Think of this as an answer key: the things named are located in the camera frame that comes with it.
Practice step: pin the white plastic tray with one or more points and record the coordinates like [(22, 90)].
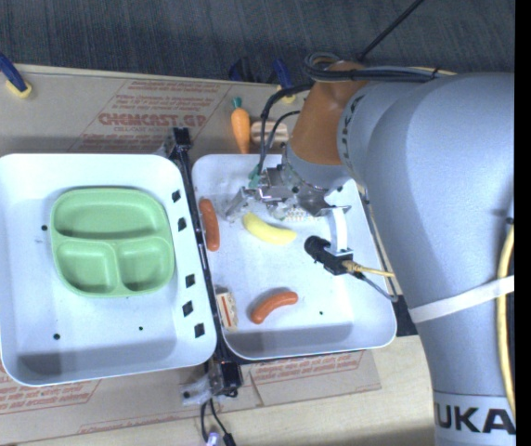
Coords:
[(330, 295), (29, 249)]

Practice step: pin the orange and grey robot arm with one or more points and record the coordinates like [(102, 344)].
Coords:
[(432, 193)]

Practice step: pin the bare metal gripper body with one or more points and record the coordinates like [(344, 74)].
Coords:
[(293, 191)]

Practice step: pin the black cylinder on white bracket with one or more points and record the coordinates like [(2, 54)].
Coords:
[(326, 251)]

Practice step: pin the brown cardboard board red print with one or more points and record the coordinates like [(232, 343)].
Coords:
[(107, 109)]

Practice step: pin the green divided plate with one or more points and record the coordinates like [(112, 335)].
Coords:
[(107, 242)]

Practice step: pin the orange sausage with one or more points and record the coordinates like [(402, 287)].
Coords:
[(272, 305), (211, 226)]

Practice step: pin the yellow banana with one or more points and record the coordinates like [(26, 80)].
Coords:
[(268, 232)]

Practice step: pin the tan bread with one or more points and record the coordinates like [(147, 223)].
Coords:
[(257, 133)]

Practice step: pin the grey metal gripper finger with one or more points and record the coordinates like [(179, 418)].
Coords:
[(235, 205), (255, 194)]

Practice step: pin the pale ridged toy food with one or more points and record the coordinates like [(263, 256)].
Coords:
[(299, 216)]

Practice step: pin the orange carrot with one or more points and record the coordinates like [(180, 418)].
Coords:
[(240, 126)]

